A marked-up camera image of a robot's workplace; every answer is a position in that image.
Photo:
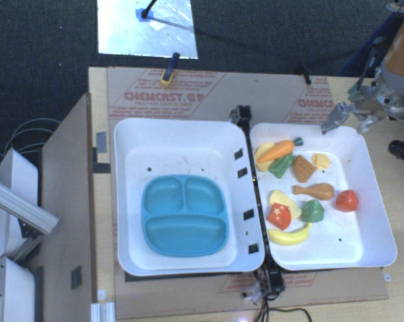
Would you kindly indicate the red tomato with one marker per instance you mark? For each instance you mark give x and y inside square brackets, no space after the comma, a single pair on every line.
[347,200]

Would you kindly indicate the orange carrot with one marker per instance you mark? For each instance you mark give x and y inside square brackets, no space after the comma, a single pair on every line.
[277,150]

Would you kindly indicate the yellow fruit slice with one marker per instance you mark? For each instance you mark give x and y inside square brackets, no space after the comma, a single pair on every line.
[280,198]

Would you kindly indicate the blue divided plate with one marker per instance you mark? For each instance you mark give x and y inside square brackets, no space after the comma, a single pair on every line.
[185,220]

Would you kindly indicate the brown biscuit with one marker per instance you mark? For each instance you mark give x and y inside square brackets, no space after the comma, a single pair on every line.
[303,169]

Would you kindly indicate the pale yellow cheese piece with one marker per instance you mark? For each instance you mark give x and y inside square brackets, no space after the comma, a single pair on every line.
[321,161]

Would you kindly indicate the brown chicken drumstick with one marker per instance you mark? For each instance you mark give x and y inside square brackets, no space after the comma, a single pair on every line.
[317,191]

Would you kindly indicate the brown cardboard board, red print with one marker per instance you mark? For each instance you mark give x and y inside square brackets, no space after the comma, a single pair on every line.
[202,92]

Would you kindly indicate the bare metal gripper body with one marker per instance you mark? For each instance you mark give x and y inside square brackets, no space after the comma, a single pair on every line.
[383,106]

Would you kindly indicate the yellow potato chip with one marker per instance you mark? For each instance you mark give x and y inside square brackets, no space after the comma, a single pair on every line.
[261,149]

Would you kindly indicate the red pizza slice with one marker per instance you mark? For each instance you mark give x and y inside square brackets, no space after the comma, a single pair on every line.
[279,217]

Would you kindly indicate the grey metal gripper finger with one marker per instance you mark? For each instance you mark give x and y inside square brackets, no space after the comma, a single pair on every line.
[366,122]
[334,119]

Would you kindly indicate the green bell pepper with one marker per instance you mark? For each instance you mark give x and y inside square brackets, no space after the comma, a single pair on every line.
[312,211]

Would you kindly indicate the thin black and white rod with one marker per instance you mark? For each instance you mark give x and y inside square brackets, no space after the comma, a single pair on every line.
[255,186]

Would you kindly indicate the white plastic tray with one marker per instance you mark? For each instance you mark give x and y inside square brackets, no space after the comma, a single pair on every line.
[175,139]
[336,243]

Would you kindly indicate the black cylinder on white bracket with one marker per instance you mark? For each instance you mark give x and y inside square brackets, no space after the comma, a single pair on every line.
[403,150]

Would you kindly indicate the yellow banana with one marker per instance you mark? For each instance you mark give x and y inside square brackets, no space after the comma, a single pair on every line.
[289,237]

